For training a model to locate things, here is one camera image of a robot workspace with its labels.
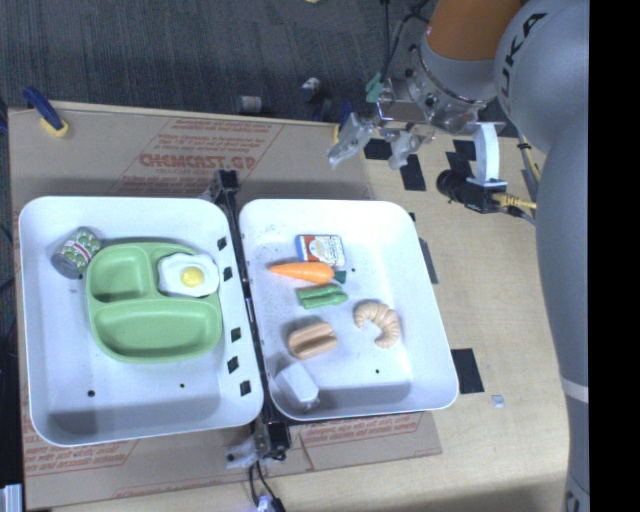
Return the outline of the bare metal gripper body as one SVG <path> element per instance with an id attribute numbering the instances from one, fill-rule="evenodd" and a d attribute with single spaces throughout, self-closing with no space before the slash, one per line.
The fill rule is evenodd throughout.
<path id="1" fill-rule="evenodd" d="M 396 123 L 407 131 L 432 126 L 453 135 L 473 132 L 479 111 L 488 103 L 457 95 L 419 75 L 387 78 L 376 102 L 382 126 Z"/>

